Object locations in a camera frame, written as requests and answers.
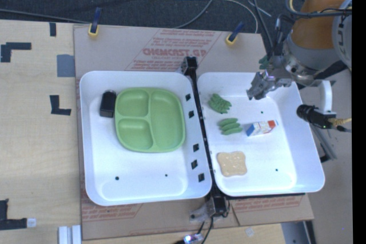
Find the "wooden surface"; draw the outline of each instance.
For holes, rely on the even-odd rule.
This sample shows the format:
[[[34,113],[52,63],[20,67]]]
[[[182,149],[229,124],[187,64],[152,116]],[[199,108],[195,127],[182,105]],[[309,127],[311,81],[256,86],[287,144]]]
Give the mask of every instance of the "wooden surface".
[[[0,200],[9,219],[36,218],[37,227],[0,231],[0,243],[57,243],[60,226],[81,224],[75,78],[57,77],[57,55],[74,55],[73,24],[0,21],[0,44],[31,42],[0,63]],[[71,115],[51,114],[50,95]],[[166,243],[185,233],[96,243]],[[210,243],[285,243],[280,224],[214,229]]]

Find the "clip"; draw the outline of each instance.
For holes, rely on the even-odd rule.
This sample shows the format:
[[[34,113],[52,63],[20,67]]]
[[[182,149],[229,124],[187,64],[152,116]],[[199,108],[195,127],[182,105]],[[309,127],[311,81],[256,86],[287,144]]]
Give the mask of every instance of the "clip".
[[[101,17],[102,9],[100,7],[96,8],[96,12],[94,13],[94,19],[93,22],[89,26],[88,34],[91,37],[96,37],[98,35],[99,27],[98,22]]]
[[[227,38],[225,39],[225,43],[229,46],[234,45],[236,37],[243,27],[244,27],[243,22],[240,22],[235,28],[235,30],[230,35],[227,36]]]

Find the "white tray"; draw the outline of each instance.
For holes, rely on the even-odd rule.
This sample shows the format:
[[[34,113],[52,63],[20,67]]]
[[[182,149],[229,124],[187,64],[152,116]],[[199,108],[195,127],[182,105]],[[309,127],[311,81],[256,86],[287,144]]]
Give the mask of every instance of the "white tray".
[[[187,77],[166,72],[91,71],[79,86],[85,185],[93,202],[110,206],[207,195],[212,179]],[[131,87],[158,87],[179,97],[186,126],[181,147],[167,153],[139,153],[120,144],[114,119],[101,117],[99,107],[106,90],[119,93]]]
[[[246,95],[255,73],[205,73],[198,79],[198,89],[210,149],[214,177],[225,194],[238,196],[310,193],[324,185],[324,173],[309,124],[300,119],[296,109],[302,104],[295,83],[278,88],[266,98],[251,101]],[[216,93],[232,103],[227,114],[208,106]],[[218,122],[238,118],[242,125],[276,120],[278,125],[267,134],[248,137],[245,131],[222,135]],[[220,152],[242,151],[248,172],[225,177],[217,162]]]

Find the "green tray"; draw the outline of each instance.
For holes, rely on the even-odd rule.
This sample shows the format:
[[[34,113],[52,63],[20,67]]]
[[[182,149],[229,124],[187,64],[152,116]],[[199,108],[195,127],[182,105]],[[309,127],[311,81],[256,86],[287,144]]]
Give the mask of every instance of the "green tray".
[[[144,153],[179,148],[185,140],[185,121],[178,97],[171,91],[134,87],[119,93],[114,109],[122,146]]]

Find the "cardboard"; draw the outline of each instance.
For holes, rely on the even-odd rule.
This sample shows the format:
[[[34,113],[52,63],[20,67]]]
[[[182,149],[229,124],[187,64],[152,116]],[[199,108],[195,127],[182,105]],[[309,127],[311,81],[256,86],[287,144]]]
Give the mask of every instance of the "cardboard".
[[[88,25],[74,26],[83,239],[197,231],[201,223],[192,222],[189,213],[201,207],[204,198],[103,207],[87,197],[79,80],[93,70],[179,71],[185,56],[197,57],[198,76],[213,71],[255,72],[258,60],[265,55],[261,35],[240,33],[229,47],[225,38],[230,32],[100,26],[98,35],[91,37],[87,31]],[[213,227],[309,219],[313,214],[307,195],[247,198],[231,200],[228,217],[217,218]]]

